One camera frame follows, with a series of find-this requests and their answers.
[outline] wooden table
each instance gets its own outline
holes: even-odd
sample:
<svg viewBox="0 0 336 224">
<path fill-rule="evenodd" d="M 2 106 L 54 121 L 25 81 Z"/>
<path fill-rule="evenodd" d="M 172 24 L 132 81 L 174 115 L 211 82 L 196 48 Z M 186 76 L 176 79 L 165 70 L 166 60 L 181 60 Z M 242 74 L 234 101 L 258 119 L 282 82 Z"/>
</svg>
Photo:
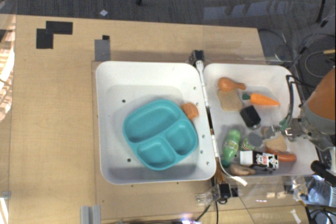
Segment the wooden table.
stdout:
<svg viewBox="0 0 336 224">
<path fill-rule="evenodd" d="M 73 34 L 54 35 L 54 49 L 36 49 L 36 29 L 45 28 L 47 20 L 73 22 Z M 239 46 L 262 57 L 257 30 L 214 30 L 215 42 L 224 48 Z M 80 223 L 80 207 L 95 204 L 102 207 L 103 223 L 199 215 L 204 208 L 196 206 L 194 195 L 207 190 L 209 182 L 96 184 L 91 63 L 94 41 L 102 35 L 110 36 L 113 60 L 185 62 L 192 50 L 203 49 L 204 33 L 211 32 L 200 25 L 17 16 L 9 223 Z M 206 40 L 212 46 L 209 35 Z M 99 200 L 101 193 L 108 200 Z M 304 208 L 290 195 L 276 196 L 270 207 L 255 204 L 249 211 L 240 198 L 231 198 L 219 207 L 220 223 L 253 223 L 268 213 L 272 218 L 259 223 L 292 223 L 293 209 L 301 223 L 308 223 Z M 211 208 L 202 223 L 215 218 Z"/>
</svg>

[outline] teal plate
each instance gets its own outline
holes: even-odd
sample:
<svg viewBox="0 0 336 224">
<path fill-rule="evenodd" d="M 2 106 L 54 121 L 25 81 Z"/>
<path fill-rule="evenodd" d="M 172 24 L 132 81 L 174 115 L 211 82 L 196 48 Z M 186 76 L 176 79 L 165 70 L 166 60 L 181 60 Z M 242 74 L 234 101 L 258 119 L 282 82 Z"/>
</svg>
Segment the teal plate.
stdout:
<svg viewBox="0 0 336 224">
<path fill-rule="evenodd" d="M 149 169 L 165 170 L 195 150 L 196 130 L 172 101 L 159 99 L 135 110 L 123 123 L 124 137 Z"/>
</svg>

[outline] green soda bottle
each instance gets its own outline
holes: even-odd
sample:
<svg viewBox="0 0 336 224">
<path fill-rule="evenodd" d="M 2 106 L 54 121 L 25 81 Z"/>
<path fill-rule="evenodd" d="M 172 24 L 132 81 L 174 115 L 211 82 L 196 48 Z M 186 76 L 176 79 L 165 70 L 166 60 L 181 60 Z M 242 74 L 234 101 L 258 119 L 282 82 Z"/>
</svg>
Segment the green soda bottle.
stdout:
<svg viewBox="0 0 336 224">
<path fill-rule="evenodd" d="M 223 145 L 223 157 L 221 163 L 223 167 L 228 168 L 231 159 L 237 154 L 239 142 L 242 139 L 242 134 L 236 129 L 231 129 L 226 136 Z"/>
</svg>

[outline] white tray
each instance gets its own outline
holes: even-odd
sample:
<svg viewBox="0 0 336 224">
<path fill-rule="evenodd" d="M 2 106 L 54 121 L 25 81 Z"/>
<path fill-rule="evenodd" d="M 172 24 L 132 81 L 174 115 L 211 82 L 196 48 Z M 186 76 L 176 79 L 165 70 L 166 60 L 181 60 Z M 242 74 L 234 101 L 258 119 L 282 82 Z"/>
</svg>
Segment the white tray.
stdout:
<svg viewBox="0 0 336 224">
<path fill-rule="evenodd" d="M 216 169 L 209 124 L 197 70 L 185 63 L 104 62 L 96 71 L 100 165 L 113 184 L 206 180 Z M 122 133 L 127 115 L 156 99 L 198 103 L 193 120 L 198 146 L 186 159 L 163 171 L 145 167 Z"/>
<path fill-rule="evenodd" d="M 242 92 L 258 92 L 280 102 L 280 106 L 261 106 L 255 105 L 262 126 L 279 124 L 286 116 L 289 105 L 289 91 L 286 83 L 286 75 L 291 74 L 286 68 L 281 66 L 263 66 L 263 65 L 238 65 L 238 64 L 220 64 L 212 63 L 204 69 L 204 79 L 208 94 L 208 101 L 211 107 L 211 117 L 213 128 L 217 139 L 219 154 L 225 140 L 227 132 L 231 128 L 241 131 L 242 136 L 249 134 L 251 129 L 247 128 L 239 112 L 226 112 L 222 109 L 217 96 L 218 80 L 221 77 L 228 77 L 236 82 L 242 82 L 246 85 L 246 90 Z M 299 94 L 296 87 L 294 89 L 294 110 L 293 117 L 297 117 L 299 109 Z M 244 101 L 244 105 L 250 105 L 249 101 Z M 310 164 L 318 159 L 314 145 L 308 139 L 297 138 L 294 142 L 286 139 L 288 151 L 297 156 L 296 162 L 281 162 L 279 169 L 271 174 L 258 172 L 262 175 L 308 175 L 312 174 Z"/>
</svg>

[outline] metal bracket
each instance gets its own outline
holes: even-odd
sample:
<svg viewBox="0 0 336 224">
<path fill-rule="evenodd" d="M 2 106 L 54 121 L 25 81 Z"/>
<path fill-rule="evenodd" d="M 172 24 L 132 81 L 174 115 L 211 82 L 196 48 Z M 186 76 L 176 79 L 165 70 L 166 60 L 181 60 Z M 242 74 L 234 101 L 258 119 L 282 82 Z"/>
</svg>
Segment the metal bracket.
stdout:
<svg viewBox="0 0 336 224">
<path fill-rule="evenodd" d="M 100 205 L 80 208 L 80 224 L 101 224 Z"/>
</svg>

